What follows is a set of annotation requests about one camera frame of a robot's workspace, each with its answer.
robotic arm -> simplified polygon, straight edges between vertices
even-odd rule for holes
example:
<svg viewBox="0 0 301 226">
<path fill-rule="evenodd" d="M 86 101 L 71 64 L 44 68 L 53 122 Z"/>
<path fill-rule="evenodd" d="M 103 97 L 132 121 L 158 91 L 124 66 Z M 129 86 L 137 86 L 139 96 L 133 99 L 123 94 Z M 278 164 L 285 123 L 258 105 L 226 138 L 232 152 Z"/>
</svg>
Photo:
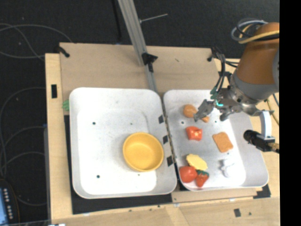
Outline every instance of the robotic arm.
<svg viewBox="0 0 301 226">
<path fill-rule="evenodd" d="M 251 29 L 255 30 L 253 34 L 249 32 Z M 221 121 L 238 112 L 260 116 L 261 134 L 248 130 L 244 133 L 245 140 L 262 151 L 279 153 L 279 145 L 275 144 L 275 138 L 271 136 L 270 115 L 273 111 L 256 108 L 258 103 L 279 92 L 279 23 L 241 20 L 232 30 L 231 36 L 241 44 L 247 43 L 245 51 L 230 77 L 230 85 L 222 88 L 226 59 L 218 49 L 212 49 L 213 57 L 222 63 L 221 76 L 211 91 L 212 101 L 203 101 L 194 114 L 194 120 L 206 117 L 215 108 L 221 112 Z"/>
</svg>

yellow bowl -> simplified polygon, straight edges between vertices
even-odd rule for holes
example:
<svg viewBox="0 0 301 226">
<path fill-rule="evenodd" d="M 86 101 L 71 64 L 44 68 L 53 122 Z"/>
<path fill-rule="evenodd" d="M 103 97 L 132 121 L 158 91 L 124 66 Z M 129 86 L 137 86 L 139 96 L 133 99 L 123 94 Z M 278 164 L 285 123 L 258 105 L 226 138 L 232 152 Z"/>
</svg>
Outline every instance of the yellow bowl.
<svg viewBox="0 0 301 226">
<path fill-rule="evenodd" d="M 137 132 L 125 140 L 123 156 L 129 167 L 145 172 L 155 170 L 161 165 L 164 151 L 153 135 Z"/>
</svg>

orange cylinder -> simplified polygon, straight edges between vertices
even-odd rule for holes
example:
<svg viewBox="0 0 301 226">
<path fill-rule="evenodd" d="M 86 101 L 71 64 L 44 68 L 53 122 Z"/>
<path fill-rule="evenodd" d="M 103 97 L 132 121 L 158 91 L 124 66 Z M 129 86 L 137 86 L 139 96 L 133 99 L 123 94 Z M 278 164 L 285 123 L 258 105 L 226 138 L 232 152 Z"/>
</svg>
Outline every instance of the orange cylinder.
<svg viewBox="0 0 301 226">
<path fill-rule="evenodd" d="M 277 31 L 279 28 L 280 24 L 276 22 L 264 24 L 255 35 Z M 279 39 L 249 42 L 238 64 L 237 77 L 251 84 L 275 84 L 273 61 L 278 49 Z"/>
</svg>

black floor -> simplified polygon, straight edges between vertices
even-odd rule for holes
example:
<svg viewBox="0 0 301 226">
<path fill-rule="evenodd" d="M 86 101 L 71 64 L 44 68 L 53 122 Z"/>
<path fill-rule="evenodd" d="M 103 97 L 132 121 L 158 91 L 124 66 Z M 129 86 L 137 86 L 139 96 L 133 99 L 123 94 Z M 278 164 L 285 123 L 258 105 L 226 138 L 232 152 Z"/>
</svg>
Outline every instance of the black floor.
<svg viewBox="0 0 301 226">
<path fill-rule="evenodd" d="M 280 0 L 134 0 L 147 45 L 218 46 L 226 57 L 238 58 L 244 46 L 230 37 L 245 17 L 279 22 Z M 6 180 L 18 196 L 22 222 L 47 219 L 43 127 L 47 126 L 43 58 L 31 57 L 26 40 L 6 24 L 39 24 L 55 28 L 73 42 L 130 44 L 117 5 L 121 39 L 112 0 L 0 0 L 0 126 L 6 145 Z M 51 53 L 64 35 L 44 27 L 18 27 L 38 55 Z M 11 95 L 26 89 L 15 96 Z M 4 168 L 4 157 L 1 160 Z"/>
</svg>

wooden table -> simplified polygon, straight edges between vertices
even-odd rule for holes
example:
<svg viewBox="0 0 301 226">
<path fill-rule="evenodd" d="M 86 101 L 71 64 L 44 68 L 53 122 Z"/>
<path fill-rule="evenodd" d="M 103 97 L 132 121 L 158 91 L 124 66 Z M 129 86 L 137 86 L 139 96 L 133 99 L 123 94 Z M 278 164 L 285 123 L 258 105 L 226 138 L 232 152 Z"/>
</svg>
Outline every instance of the wooden table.
<svg viewBox="0 0 301 226">
<path fill-rule="evenodd" d="M 89 68 L 99 65 L 100 58 L 103 61 L 105 57 L 101 66 L 108 69 L 102 74 L 97 74 L 88 85 L 99 85 L 95 80 L 102 80 L 106 87 L 145 88 L 147 82 L 143 77 L 144 69 L 136 63 L 132 46 L 69 43 L 62 43 L 61 46 L 71 54 L 70 58 L 73 60 L 68 61 L 62 54 L 46 54 L 50 208 L 53 223 L 65 223 L 68 226 L 100 225 L 102 222 L 106 225 L 121 226 L 280 225 L 279 154 L 272 152 L 263 153 L 269 171 L 268 185 L 271 197 L 268 198 L 253 199 L 262 188 L 202 193 L 183 192 L 176 188 L 172 193 L 173 203 L 73 215 L 63 120 L 66 112 L 62 109 L 62 104 L 72 88 L 83 86 L 85 83 L 77 78 L 76 74 L 66 78 L 66 73 L 81 66 Z M 169 89 L 211 89 L 216 83 L 216 68 L 219 69 L 220 65 L 219 61 L 205 62 L 210 55 L 208 48 L 148 47 L 148 51 L 159 57 L 154 63 L 154 69 L 160 95 Z M 120 63 L 125 68 L 131 68 L 127 70 L 128 74 L 126 71 L 114 72 L 119 69 Z M 233 71 L 233 68 L 227 67 L 227 70 Z M 54 85 L 57 96 L 53 98 Z M 279 110 L 273 98 L 270 99 L 270 103 L 278 116 Z M 258 108 L 269 109 L 267 103 L 260 103 Z M 261 131 L 259 118 L 251 118 L 251 121 L 254 130 Z M 276 137 L 276 142 L 279 142 L 279 126 L 274 120 L 272 126 L 273 136 Z"/>
</svg>

